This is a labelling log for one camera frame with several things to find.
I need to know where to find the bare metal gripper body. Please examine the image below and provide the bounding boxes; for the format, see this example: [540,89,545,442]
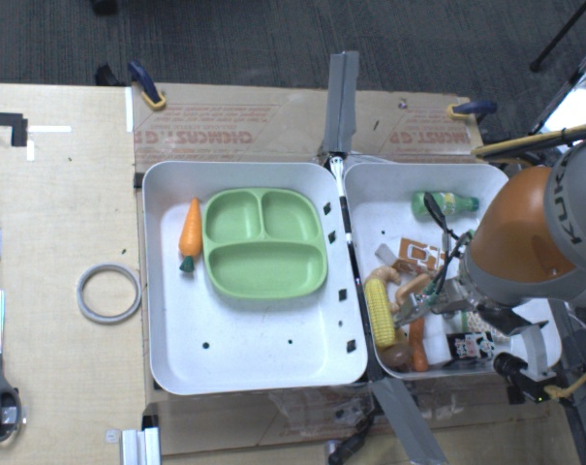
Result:
[425,277,483,316]

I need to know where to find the white plastic tray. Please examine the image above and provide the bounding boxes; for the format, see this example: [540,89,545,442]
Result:
[141,160,370,397]
[343,162,563,382]

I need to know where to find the grey handled scissors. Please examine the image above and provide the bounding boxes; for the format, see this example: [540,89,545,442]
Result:
[0,288,24,444]

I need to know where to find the grey tape roll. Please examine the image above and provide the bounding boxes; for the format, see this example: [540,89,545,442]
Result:
[76,263,142,326]

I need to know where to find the orange carrot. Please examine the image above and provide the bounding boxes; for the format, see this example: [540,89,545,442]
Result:
[177,197,204,274]

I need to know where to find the tan croissant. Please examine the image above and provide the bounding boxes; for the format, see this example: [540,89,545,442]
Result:
[368,265,403,286]

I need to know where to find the brown egg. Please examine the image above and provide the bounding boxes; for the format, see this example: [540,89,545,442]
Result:
[382,343,413,370]

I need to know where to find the orange sausage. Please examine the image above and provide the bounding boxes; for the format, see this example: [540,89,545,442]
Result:
[408,317,430,374]

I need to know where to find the green plastic bottle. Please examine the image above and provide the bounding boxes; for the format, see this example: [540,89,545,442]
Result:
[410,190,481,218]

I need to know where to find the green divided plate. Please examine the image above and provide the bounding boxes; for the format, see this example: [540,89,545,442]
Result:
[201,187,329,301]

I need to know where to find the black cylinder on white bracket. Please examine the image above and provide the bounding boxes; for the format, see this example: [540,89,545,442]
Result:
[492,324,559,402]

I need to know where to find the cream mesh packet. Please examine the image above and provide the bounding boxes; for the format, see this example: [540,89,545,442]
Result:
[462,309,510,344]

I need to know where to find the black and white cow carton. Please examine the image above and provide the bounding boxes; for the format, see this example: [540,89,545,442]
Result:
[446,330,497,363]

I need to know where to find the brown cardboard board red print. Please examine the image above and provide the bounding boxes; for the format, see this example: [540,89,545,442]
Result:
[131,82,487,456]

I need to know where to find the yellow corn cob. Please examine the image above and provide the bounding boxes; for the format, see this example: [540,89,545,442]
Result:
[363,278,397,350]

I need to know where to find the orange and white carton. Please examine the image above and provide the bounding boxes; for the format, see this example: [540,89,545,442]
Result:
[374,236,449,276]

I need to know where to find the tan sausage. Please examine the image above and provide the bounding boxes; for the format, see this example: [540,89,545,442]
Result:
[393,272,435,311]

